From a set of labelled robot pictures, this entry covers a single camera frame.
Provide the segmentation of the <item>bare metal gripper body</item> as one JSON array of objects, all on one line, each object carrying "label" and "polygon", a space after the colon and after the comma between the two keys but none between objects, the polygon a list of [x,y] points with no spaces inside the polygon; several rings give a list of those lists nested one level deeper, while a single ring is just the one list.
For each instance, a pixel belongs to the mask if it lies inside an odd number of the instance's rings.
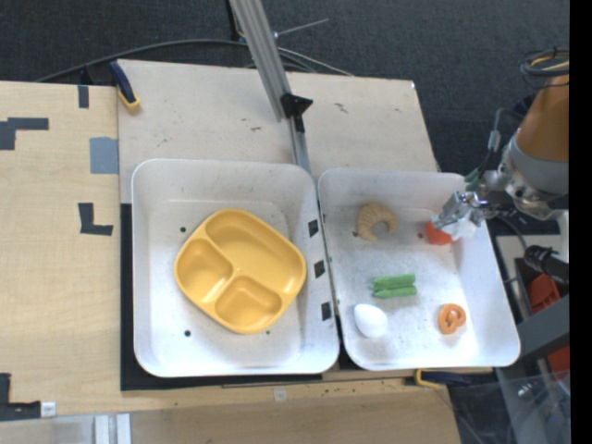
[{"label": "bare metal gripper body", "polygon": [[486,170],[477,197],[494,214],[516,211],[536,220],[555,220],[568,211],[567,194],[549,194],[531,186],[519,173]]}]

